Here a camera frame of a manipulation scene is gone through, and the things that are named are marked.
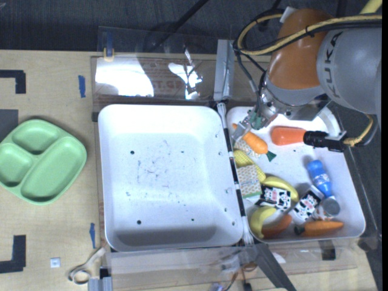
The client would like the orange sausage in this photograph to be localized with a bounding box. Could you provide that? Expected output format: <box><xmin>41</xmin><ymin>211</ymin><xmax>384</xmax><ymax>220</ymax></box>
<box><xmin>261</xmin><ymin>213</ymin><xmax>293</xmax><ymax>239</ymax></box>

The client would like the yellow banana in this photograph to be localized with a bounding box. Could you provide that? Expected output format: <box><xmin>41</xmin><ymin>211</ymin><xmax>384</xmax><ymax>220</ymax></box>
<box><xmin>249</xmin><ymin>206</ymin><xmax>278</xmax><ymax>239</ymax></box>
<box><xmin>261</xmin><ymin>175</ymin><xmax>299</xmax><ymax>203</ymax></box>

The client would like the thin black and white rod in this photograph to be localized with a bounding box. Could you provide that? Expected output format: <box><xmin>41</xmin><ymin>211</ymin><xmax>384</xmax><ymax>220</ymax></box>
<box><xmin>216</xmin><ymin>101</ymin><xmax>255</xmax><ymax>246</ymax></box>

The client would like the yellow corn cob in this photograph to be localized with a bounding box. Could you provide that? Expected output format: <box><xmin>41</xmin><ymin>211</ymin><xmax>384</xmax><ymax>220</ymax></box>
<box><xmin>233</xmin><ymin>149</ymin><xmax>267</xmax><ymax>182</ymax></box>

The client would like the white plastic tray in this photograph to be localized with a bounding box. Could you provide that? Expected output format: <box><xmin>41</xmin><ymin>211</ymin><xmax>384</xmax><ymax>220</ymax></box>
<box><xmin>97</xmin><ymin>103</ymin><xmax>245</xmax><ymax>252</ymax></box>
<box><xmin>226</xmin><ymin>105</ymin><xmax>367</xmax><ymax>244</ymax></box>

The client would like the cow print carton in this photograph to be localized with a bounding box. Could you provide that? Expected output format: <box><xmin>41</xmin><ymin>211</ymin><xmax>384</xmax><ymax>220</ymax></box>
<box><xmin>291</xmin><ymin>189</ymin><xmax>324</xmax><ymax>224</ymax></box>
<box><xmin>255</xmin><ymin>186</ymin><xmax>292</xmax><ymax>212</ymax></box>

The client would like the black cylinder on white bracket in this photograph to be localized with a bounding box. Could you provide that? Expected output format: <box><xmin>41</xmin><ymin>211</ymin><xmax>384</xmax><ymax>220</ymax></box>
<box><xmin>303</xmin><ymin>106</ymin><xmax>348</xmax><ymax>153</ymax></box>

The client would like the small grey can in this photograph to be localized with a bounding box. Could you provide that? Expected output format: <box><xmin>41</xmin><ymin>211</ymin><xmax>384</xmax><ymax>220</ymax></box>
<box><xmin>320</xmin><ymin>196</ymin><xmax>341</xmax><ymax>216</ymax></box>

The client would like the green divided plate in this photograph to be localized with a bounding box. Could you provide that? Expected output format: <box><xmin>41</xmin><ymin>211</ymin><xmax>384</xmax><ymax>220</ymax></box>
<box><xmin>0</xmin><ymin>119</ymin><xmax>88</xmax><ymax>206</ymax></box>

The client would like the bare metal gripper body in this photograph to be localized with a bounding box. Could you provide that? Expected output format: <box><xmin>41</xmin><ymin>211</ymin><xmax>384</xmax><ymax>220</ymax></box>
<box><xmin>242</xmin><ymin>90</ymin><xmax>279</xmax><ymax>130</ymax></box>

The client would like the orange carrot with dark top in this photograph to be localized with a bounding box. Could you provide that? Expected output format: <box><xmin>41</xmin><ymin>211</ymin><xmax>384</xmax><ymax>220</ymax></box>
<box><xmin>293</xmin><ymin>219</ymin><xmax>344</xmax><ymax>238</ymax></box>

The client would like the patterned yellow green carton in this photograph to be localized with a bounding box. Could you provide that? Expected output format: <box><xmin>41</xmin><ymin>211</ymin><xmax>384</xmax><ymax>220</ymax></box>
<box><xmin>236</xmin><ymin>164</ymin><xmax>263</xmax><ymax>199</ymax></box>

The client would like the blue plastic bottle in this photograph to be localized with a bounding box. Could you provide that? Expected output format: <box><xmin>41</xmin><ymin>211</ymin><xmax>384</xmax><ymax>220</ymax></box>
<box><xmin>306</xmin><ymin>159</ymin><xmax>336</xmax><ymax>198</ymax></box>

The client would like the orange carrot with green top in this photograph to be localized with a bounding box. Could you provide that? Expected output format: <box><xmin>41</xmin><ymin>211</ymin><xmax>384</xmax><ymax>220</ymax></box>
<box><xmin>232</xmin><ymin>122</ymin><xmax>277</xmax><ymax>162</ymax></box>

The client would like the patterned biscuit packet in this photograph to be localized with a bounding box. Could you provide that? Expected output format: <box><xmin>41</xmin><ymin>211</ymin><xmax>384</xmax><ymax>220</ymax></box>
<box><xmin>234</xmin><ymin>138</ymin><xmax>263</xmax><ymax>159</ymax></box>

